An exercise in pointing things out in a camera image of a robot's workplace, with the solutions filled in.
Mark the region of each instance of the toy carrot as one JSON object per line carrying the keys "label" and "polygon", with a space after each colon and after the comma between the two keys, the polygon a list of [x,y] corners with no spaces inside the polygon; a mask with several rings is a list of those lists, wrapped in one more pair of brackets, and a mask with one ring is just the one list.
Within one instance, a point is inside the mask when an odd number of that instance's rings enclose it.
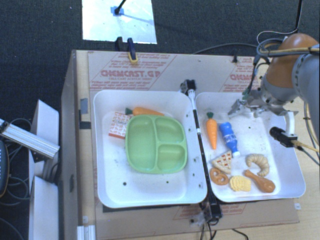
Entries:
{"label": "toy carrot", "polygon": [[208,121],[206,121],[206,132],[208,134],[212,148],[215,150],[217,148],[217,121],[213,119],[214,113],[206,113],[208,116]]}
{"label": "toy carrot", "polygon": [[134,115],[134,116],[138,116],[138,115],[158,115],[158,116],[164,116],[163,113],[154,111],[154,110],[152,110],[152,109],[140,107],[140,106],[135,107],[133,110],[131,110],[131,109],[129,109],[129,108],[126,108],[126,109],[125,109],[125,114],[126,114],[126,115]]}

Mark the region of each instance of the toy food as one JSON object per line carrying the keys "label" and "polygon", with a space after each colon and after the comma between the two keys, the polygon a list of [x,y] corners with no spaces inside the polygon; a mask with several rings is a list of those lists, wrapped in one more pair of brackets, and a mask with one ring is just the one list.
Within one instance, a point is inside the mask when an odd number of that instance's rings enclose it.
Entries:
{"label": "toy food", "polygon": [[245,159],[246,165],[251,166],[251,163],[255,163],[260,167],[260,171],[257,173],[260,177],[265,177],[269,173],[268,159],[263,154],[250,154]]}
{"label": "toy food", "polygon": [[144,107],[140,107],[137,106],[135,107],[133,110],[126,108],[125,109],[125,114],[126,115],[131,115],[133,114],[134,116],[138,116],[138,115],[157,115],[157,116],[163,116],[163,113],[154,111],[152,109],[148,109],[148,108],[144,108]]}
{"label": "toy food", "polygon": [[224,153],[223,155],[219,156],[211,163],[214,167],[218,168],[222,172],[226,174],[231,174],[231,151]]}
{"label": "toy food", "polygon": [[271,180],[259,177],[250,170],[245,170],[244,175],[250,179],[253,179],[262,192],[272,193],[276,188],[275,184]]}
{"label": "toy food", "polygon": [[217,148],[217,121],[213,119],[214,113],[206,113],[208,120],[206,121],[206,132],[211,143],[211,147],[215,150]]}
{"label": "toy food", "polygon": [[233,176],[230,179],[230,187],[232,188],[233,191],[250,191],[251,190],[251,180],[237,175]]}
{"label": "toy food", "polygon": [[223,172],[221,172],[218,168],[212,168],[210,170],[210,178],[217,185],[227,185],[229,182],[229,178]]}

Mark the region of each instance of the dark floor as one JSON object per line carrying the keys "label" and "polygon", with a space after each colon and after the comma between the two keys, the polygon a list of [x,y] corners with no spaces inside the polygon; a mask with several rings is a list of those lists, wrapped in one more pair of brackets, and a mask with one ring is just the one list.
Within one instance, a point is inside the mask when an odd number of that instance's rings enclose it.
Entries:
{"label": "dark floor", "polygon": [[[265,30],[295,28],[299,0],[151,0],[158,44],[138,44],[138,52],[191,54],[213,45],[257,44]],[[320,0],[303,0],[299,30],[319,40]],[[111,42],[82,39],[82,0],[0,0],[0,118],[31,120],[37,100],[60,110],[60,97],[72,49],[112,51]],[[230,55],[223,47],[208,52]],[[26,156],[15,158],[13,174],[28,176]],[[0,204],[0,218],[28,238],[28,201],[14,207]],[[0,239],[19,239],[0,221]]]}

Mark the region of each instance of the pizza slice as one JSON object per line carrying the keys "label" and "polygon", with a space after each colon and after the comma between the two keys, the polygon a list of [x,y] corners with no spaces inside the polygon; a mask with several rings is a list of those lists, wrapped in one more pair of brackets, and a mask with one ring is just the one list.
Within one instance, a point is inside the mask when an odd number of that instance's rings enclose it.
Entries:
{"label": "pizza slice", "polygon": [[218,168],[220,171],[231,174],[231,151],[224,153],[218,158],[214,159],[211,163],[214,167]]}

